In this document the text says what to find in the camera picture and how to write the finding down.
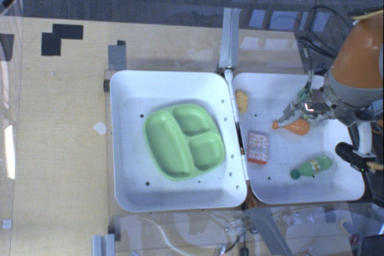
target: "yellow food item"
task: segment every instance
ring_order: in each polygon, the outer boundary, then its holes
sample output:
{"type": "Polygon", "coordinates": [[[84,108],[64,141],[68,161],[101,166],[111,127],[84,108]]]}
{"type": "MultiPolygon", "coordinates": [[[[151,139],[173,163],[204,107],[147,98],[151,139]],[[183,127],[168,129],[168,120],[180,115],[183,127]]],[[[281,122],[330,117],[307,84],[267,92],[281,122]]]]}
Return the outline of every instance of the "yellow food item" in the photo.
{"type": "Polygon", "coordinates": [[[248,109],[248,95],[242,90],[236,90],[236,103],[238,105],[239,112],[247,112],[248,109]]]}
{"type": "MultiPolygon", "coordinates": [[[[278,122],[274,121],[272,123],[272,128],[278,128],[278,122]]],[[[310,130],[310,124],[305,119],[298,119],[291,124],[283,126],[283,128],[291,130],[291,132],[299,135],[305,135],[310,130]]]]}

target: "green divided plate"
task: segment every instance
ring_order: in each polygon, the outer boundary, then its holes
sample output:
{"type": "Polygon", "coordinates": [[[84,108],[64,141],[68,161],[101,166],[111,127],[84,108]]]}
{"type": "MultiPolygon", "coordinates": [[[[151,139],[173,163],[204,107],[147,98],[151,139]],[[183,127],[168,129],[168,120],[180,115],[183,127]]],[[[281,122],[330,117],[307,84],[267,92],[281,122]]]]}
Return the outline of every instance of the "green divided plate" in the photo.
{"type": "Polygon", "coordinates": [[[225,159],[223,139],[215,122],[195,104],[151,113],[144,123],[144,135],[156,168],[168,179],[204,174],[225,159]]]}

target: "green bottle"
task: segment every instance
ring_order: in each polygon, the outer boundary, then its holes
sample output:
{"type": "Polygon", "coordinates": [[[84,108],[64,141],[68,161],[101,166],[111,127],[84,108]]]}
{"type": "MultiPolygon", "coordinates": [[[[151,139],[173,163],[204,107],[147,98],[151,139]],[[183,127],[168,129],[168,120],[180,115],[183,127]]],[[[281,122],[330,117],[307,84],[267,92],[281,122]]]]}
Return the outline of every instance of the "green bottle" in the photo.
{"type": "Polygon", "coordinates": [[[298,170],[292,170],[290,177],[298,179],[300,176],[313,176],[331,167],[332,161],[325,155],[304,162],[298,170]]]}

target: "orange food toy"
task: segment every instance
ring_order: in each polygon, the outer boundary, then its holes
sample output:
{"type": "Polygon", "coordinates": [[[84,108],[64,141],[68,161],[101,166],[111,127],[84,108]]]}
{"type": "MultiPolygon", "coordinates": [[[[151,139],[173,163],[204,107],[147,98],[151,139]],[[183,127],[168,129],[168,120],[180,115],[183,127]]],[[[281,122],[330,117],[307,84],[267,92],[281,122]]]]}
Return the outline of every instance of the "orange food toy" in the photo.
{"type": "MultiPolygon", "coordinates": [[[[272,123],[273,129],[278,129],[278,122],[274,121],[272,123]]],[[[283,126],[283,128],[291,130],[291,132],[299,135],[305,135],[310,130],[310,124],[305,119],[298,119],[291,124],[283,126]]]]}

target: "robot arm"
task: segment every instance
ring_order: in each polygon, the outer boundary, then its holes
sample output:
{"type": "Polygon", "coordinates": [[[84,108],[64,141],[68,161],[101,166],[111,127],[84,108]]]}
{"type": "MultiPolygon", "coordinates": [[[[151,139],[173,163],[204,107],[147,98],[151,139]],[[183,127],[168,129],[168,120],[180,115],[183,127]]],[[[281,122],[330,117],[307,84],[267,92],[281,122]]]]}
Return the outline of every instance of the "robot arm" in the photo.
{"type": "Polygon", "coordinates": [[[325,119],[338,119],[350,127],[361,121],[376,121],[369,106],[382,99],[383,14],[380,14],[355,23],[326,73],[323,86],[299,95],[297,103],[291,102],[277,123],[282,127],[303,118],[316,126],[325,119]]]}

